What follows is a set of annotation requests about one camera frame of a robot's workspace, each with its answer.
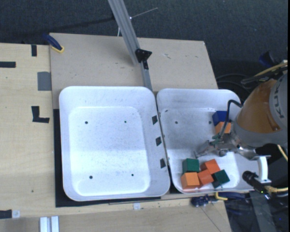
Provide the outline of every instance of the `block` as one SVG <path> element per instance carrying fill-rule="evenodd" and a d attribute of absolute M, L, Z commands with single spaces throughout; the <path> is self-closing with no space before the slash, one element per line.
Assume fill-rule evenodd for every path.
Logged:
<path fill-rule="evenodd" d="M 184 173 L 180 177 L 183 190 L 185 189 L 195 189 L 200 186 L 200 181 L 197 172 Z"/>
<path fill-rule="evenodd" d="M 183 174 L 186 172 L 199 172 L 200 165 L 198 159 L 187 158 L 182 162 Z"/>
<path fill-rule="evenodd" d="M 214 179 L 214 182 L 212 183 L 214 188 L 217 188 L 221 186 L 222 184 L 225 184 L 230 181 L 224 169 L 214 173 L 212 177 Z"/>
<path fill-rule="evenodd" d="M 214 126 L 216 126 L 219 122 L 224 122 L 227 117 L 227 111 L 216 111 L 212 115 Z"/>
<path fill-rule="evenodd" d="M 203 171 L 198 172 L 200 187 L 207 185 L 208 183 L 212 183 L 214 181 L 210 172 L 205 169 Z"/>
<path fill-rule="evenodd" d="M 216 126 L 215 126 L 215 132 L 216 134 L 218 134 L 221 130 L 221 128 L 223 127 L 224 122 L 219 122 Z M 230 133 L 231 132 L 231 123 L 228 122 L 226 125 L 226 129 L 224 131 L 224 133 Z"/>
<path fill-rule="evenodd" d="M 201 170 L 207 169 L 210 172 L 210 174 L 214 174 L 214 173 L 220 171 L 220 167 L 218 166 L 218 164 L 217 164 L 215 159 L 211 159 L 211 160 L 208 160 L 208 161 L 204 162 L 200 166 L 200 169 Z"/>

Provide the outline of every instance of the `orange cube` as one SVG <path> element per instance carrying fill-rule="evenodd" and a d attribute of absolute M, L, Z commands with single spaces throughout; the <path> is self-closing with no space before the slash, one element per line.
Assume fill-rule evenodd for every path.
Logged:
<path fill-rule="evenodd" d="M 183 189 L 195 189 L 200 186 L 198 173 L 187 172 L 180 177 Z"/>
<path fill-rule="evenodd" d="M 218 171 L 220 171 L 220 167 L 218 166 L 217 162 L 215 159 L 211 159 L 209 161 L 204 162 L 201 166 L 200 166 L 201 170 L 205 170 L 207 169 L 210 174 L 214 174 Z"/>
<path fill-rule="evenodd" d="M 219 122 L 216 126 L 215 126 L 215 133 L 218 134 L 221 130 L 221 128 L 223 127 L 224 122 Z M 231 132 L 231 123 L 228 122 L 226 129 L 224 130 L 224 133 L 230 133 Z"/>
<path fill-rule="evenodd" d="M 199 177 L 199 181 L 201 184 L 200 187 L 202 187 L 208 183 L 214 182 L 212 175 L 210 174 L 210 172 L 207 169 L 205 169 L 201 172 L 198 172 L 198 177 Z"/>

